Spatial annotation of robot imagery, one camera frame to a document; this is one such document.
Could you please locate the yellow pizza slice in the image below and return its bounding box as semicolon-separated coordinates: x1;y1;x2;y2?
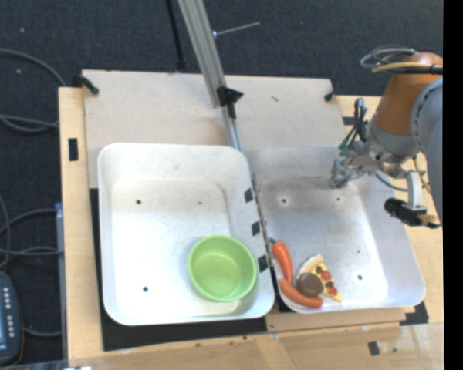
296;254;343;304

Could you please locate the orange carrot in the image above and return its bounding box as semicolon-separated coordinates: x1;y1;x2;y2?
269;238;295;284

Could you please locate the black cylinder on white bracket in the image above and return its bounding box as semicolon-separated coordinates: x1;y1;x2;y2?
384;170;429;226

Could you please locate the green bowl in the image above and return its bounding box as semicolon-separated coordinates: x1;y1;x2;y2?
188;234;259;303

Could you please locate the orange sausage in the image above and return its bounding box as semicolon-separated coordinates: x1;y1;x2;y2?
279;278;324;310

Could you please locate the white plastic tray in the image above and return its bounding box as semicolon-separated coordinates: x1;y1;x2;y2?
248;146;427;315
97;142;275;326

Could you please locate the pale wood board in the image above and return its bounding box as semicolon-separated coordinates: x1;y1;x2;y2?
80;69;416;333

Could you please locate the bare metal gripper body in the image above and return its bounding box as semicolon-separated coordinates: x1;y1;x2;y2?
340;140;411;179

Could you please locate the brown round biscuit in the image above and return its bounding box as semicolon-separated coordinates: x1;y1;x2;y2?
296;271;324;298

